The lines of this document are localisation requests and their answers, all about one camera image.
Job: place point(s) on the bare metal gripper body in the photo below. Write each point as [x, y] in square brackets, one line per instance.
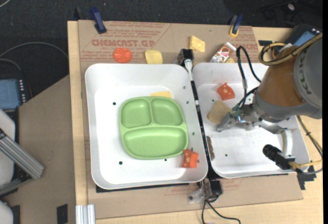
[247, 114]

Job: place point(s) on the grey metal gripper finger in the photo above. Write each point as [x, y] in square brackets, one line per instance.
[225, 122]
[247, 126]

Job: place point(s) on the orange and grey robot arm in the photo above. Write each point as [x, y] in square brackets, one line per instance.
[282, 84]

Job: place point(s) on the tan toy bread slice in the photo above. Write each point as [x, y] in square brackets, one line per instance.
[217, 112]

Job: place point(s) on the white plastic tray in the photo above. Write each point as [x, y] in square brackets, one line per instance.
[246, 156]
[107, 141]

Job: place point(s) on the red toy piece with stars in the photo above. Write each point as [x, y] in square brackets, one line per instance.
[225, 91]

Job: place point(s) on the thin black and white rod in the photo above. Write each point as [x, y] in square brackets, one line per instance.
[196, 94]

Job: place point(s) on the orange toy piece with stars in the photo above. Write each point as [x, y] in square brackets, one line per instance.
[189, 159]

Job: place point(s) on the white packet with cartoon print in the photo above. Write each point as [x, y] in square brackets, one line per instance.
[222, 53]

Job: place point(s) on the yellow cheese slice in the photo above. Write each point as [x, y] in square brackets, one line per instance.
[161, 94]

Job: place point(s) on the green divided plate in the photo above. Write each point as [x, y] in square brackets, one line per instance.
[153, 138]

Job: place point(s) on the yellow cheese wedge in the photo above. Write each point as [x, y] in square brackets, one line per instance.
[196, 44]

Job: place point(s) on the pale yellow toy piece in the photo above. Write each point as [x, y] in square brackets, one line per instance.
[153, 57]

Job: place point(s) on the brown cardboard board, red print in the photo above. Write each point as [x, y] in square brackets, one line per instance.
[159, 202]

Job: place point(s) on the orange round toy slice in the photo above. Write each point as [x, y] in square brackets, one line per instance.
[122, 55]

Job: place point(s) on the black cylinder on white bracket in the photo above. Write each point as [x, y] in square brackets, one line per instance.
[279, 156]

